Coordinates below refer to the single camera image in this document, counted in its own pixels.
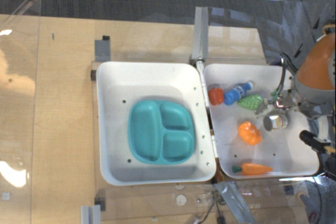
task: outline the toy carrot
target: toy carrot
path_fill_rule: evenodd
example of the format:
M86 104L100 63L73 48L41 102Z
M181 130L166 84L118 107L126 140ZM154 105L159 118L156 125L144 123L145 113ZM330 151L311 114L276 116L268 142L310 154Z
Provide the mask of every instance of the toy carrot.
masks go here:
M252 176L252 175L265 174L267 172L273 171L273 168L262 164L243 163L241 167L236 165L232 166L232 171L234 173L243 172L243 175L245 176Z
M252 146L259 144L263 139L263 137L260 135L260 131L249 121L243 122L238 127L238 134L241 139Z

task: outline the wooden surface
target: wooden surface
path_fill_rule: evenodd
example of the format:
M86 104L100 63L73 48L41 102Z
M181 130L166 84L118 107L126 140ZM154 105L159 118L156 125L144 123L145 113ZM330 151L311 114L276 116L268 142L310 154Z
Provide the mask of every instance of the wooden surface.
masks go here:
M236 43L234 43L233 51L232 43L228 42L229 38L225 39L228 37L225 34L226 31L235 37ZM256 30L246 32L244 29L245 35L248 33L248 38L244 38L237 31L239 32L237 29L211 29L209 42L212 44L211 48L215 51L215 55L237 56L240 51L239 55L244 57L246 52L250 51L257 62L265 63L260 40L256 37ZM166 60L174 60L177 57L188 60L192 33L193 27L189 25L41 18L35 85L31 189L31 222L33 224L77 224L80 223L80 207L93 205L97 185L93 97L90 81L91 63L95 58L94 40L101 39L102 35L109 35L113 59L155 61L163 59L158 59L157 56L166 55ZM188 193L191 199L194 199L191 189L193 188L190 188ZM125 202L124 208L121 209L124 211L124 217L141 215L143 206L132 206L122 197L120 200L116 198L121 191L120 188L110 188L109 191L114 204ZM178 191L172 192L171 197L167 194L165 199L173 199L170 202L174 202L176 193ZM152 194L142 194L142 197L138 196L137 200L153 208L153 204L149 202L151 196ZM276 200L279 200L280 196L282 202L281 205L277 205ZM268 215L278 216L279 212L283 212L291 216L291 219L293 217L296 217L296 220L307 219L304 208L295 201L294 196L292 202L289 202L283 193L277 194L276 197L274 206L270 208L266 207L272 198L265 200L267 204L263 203L263 209L258 209L261 200L256 203L254 214L259 214L261 219L265 219ZM138 212L127 216L128 212L133 210L138 210ZM204 217L207 207L196 208L194 214L190 210L186 210L188 214L183 214L183 208L179 210L178 215L154 215L139 219L105 221L104 223L187 223L195 214ZM223 211L227 216L227 223L236 223L227 207ZM216 218L215 210L213 209L212 212L208 223L213 223Z

